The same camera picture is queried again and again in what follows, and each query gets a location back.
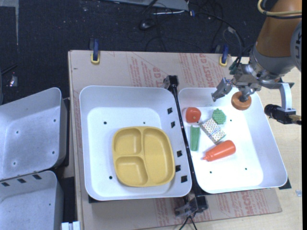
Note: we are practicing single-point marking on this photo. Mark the yellow divided plate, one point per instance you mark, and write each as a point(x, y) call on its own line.
point(144, 156)

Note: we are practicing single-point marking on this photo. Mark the brown cardboard board red print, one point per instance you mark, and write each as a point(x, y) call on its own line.
point(115, 68)

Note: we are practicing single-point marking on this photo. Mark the orange doughnut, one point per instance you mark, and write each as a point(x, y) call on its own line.
point(236, 104)

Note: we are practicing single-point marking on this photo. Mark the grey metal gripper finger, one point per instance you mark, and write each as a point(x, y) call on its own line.
point(221, 90)
point(245, 95)

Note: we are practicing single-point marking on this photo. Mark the orange squeeze bottle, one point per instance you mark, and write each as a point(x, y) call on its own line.
point(220, 151)

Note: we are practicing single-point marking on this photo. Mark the green celery stick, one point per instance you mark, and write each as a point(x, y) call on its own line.
point(195, 138)

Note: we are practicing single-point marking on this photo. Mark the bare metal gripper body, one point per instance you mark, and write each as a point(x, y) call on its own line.
point(247, 77)

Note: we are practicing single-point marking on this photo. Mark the black cylinder on white bracket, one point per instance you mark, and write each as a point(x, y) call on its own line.
point(285, 97)

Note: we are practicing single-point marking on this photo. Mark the green grapes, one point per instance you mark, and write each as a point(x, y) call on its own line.
point(219, 116)

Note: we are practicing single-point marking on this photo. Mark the white patterned carton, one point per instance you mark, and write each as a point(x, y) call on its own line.
point(213, 130)

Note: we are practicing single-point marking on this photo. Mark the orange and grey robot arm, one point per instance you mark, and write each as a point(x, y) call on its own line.
point(278, 32)

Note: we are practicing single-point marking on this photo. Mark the thin black rod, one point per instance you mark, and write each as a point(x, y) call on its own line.
point(185, 138)

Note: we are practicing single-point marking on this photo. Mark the red tomato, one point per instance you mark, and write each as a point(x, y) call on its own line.
point(193, 115)

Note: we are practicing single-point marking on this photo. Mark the white plastic tray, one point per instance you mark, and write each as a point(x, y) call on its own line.
point(100, 118)
point(239, 171)

